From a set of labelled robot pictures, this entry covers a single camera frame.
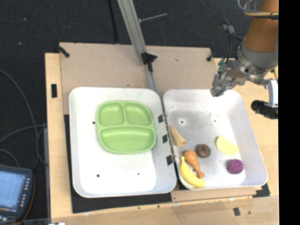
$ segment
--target device screen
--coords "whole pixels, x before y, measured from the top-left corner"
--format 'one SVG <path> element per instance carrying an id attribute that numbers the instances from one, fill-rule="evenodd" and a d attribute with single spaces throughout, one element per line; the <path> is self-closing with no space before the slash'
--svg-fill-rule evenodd
<path id="1" fill-rule="evenodd" d="M 0 207 L 16 212 L 26 175 L 0 171 Z"/>

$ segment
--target white tray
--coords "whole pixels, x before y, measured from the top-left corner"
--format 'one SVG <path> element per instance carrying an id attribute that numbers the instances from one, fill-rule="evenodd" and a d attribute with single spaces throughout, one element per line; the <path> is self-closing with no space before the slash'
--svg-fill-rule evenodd
<path id="1" fill-rule="evenodd" d="M 98 107 L 108 101 L 136 101 L 152 113 L 157 143 L 137 154 L 113 154 L 103 149 L 94 124 Z M 161 99 L 149 89 L 80 87 L 69 96 L 73 186 L 83 197 L 112 197 L 168 193 L 177 178 L 171 155 Z"/>
<path id="2" fill-rule="evenodd" d="M 173 152 L 179 171 L 180 157 L 186 150 L 195 150 L 204 143 L 211 149 L 207 158 L 198 158 L 205 174 L 203 188 L 189 185 L 180 175 L 182 184 L 190 190 L 262 186 L 268 173 L 242 97 L 233 90 L 223 96 L 213 97 L 209 90 L 169 90 L 163 96 L 166 121 L 187 140 L 182 147 L 173 142 Z M 216 147 L 216 138 L 224 136 L 238 145 L 240 152 L 228 156 Z M 240 159 L 244 171 L 230 174 L 226 164 L 230 159 Z"/>

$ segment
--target toy food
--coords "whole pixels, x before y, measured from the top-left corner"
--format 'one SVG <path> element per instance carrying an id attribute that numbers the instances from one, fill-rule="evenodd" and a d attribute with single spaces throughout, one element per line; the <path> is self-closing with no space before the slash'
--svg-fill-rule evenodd
<path id="1" fill-rule="evenodd" d="M 183 146 L 184 144 L 187 143 L 185 138 L 177 131 L 176 128 L 174 128 L 173 126 L 170 126 L 170 131 L 171 131 L 172 137 L 175 141 L 175 144 L 178 147 L 181 147 L 181 146 Z"/>
<path id="2" fill-rule="evenodd" d="M 198 164 L 198 157 L 196 152 L 193 150 L 187 150 L 184 153 L 184 158 L 195 169 L 198 178 L 204 178 L 204 173 L 201 171 Z"/>
<path id="3" fill-rule="evenodd" d="M 228 171 L 232 174 L 239 174 L 244 170 L 242 161 L 238 159 L 232 159 L 227 165 Z"/>
<path id="4" fill-rule="evenodd" d="M 196 153 L 201 158 L 207 158 L 210 156 L 210 148 L 206 144 L 197 145 Z"/>
<path id="5" fill-rule="evenodd" d="M 184 180 L 187 181 L 190 185 L 196 188 L 201 188 L 205 186 L 205 182 L 202 179 L 196 177 L 189 169 L 184 156 L 181 157 L 180 173 Z"/>
<path id="6" fill-rule="evenodd" d="M 231 141 L 227 140 L 223 136 L 217 138 L 217 148 L 224 154 L 233 156 L 238 153 L 239 147 L 234 145 Z"/>

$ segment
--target toy banana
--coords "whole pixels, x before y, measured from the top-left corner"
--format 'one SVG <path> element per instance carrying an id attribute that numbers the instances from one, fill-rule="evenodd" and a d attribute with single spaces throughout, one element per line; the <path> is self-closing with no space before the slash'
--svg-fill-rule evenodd
<path id="1" fill-rule="evenodd" d="M 193 172 L 189 169 L 184 156 L 181 157 L 180 173 L 185 181 L 187 181 L 190 185 L 196 188 L 204 187 L 205 182 L 193 174 Z"/>

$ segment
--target black clamp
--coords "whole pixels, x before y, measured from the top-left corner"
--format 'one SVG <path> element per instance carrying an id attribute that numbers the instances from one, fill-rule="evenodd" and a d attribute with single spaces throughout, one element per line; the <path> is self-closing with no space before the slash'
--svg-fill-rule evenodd
<path id="1" fill-rule="evenodd" d="M 143 63 L 146 65 L 148 65 L 148 70 L 150 71 L 150 72 L 153 72 L 153 67 L 152 67 L 152 62 L 154 62 L 154 60 L 156 59 L 156 58 L 158 58 L 157 56 L 155 56 L 155 55 L 152 55 L 152 54 L 149 54 L 149 53 L 147 53 L 147 52 L 143 52 L 142 54 L 141 54 L 141 56 L 142 56 L 142 61 L 143 61 Z"/>

